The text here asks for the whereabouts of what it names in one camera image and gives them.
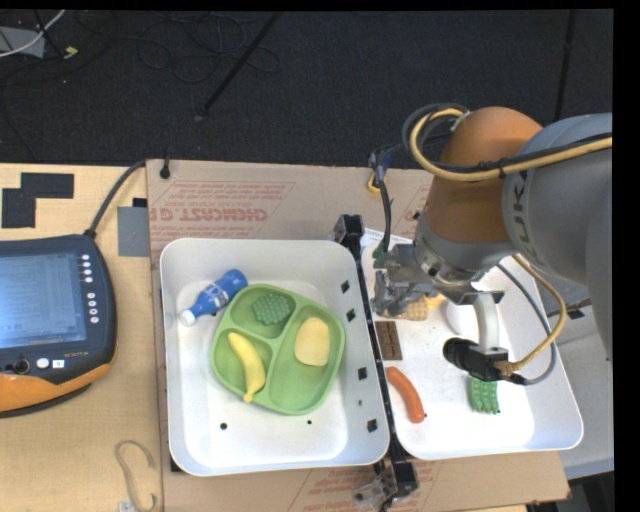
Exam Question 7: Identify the white plastic tray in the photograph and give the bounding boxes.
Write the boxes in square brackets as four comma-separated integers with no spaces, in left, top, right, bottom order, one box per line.
[358,228,585,462]
[159,237,391,478]

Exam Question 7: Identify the green round biscuit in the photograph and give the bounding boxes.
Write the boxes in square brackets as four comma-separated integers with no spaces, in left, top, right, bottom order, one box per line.
[250,292,295,327]

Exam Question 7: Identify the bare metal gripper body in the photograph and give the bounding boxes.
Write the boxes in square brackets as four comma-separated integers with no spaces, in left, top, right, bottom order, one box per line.
[385,243,485,303]

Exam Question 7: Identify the brown chocolate bar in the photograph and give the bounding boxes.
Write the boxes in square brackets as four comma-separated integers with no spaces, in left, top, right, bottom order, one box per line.
[374,320,404,362]

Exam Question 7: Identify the yellow banana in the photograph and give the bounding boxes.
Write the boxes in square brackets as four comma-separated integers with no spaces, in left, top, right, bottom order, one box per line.
[226,331,267,404]

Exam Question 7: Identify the blue and white bottle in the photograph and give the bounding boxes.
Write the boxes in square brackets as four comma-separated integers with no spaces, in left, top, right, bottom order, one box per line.
[178,268,250,328]

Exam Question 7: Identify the black cylinder on white bracket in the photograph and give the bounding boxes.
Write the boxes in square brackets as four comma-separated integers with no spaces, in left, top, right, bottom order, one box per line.
[442,290,511,383]

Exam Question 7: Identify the thin black rod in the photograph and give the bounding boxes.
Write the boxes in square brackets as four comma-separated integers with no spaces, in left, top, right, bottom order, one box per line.
[348,238,409,469]

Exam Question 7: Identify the green pea pods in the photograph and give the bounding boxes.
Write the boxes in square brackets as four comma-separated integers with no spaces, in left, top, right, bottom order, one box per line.
[467,375,502,416]

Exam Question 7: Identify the green divided plate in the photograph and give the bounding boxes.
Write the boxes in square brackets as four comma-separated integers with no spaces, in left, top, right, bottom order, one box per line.
[209,283,347,417]

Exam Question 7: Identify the orange sausage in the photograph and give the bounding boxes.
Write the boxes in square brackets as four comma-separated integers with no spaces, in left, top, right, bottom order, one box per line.
[384,365,428,425]

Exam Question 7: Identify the black block with thin wires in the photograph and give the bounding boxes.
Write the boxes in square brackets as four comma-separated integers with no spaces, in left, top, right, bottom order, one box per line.
[383,458,421,503]
[333,213,365,246]

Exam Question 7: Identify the brown cardboard board red print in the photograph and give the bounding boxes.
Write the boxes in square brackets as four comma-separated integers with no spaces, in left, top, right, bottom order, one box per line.
[144,158,572,512]

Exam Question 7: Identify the yellow waffle biscuit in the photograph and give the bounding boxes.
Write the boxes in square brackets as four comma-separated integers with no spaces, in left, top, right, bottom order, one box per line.
[398,294,431,323]

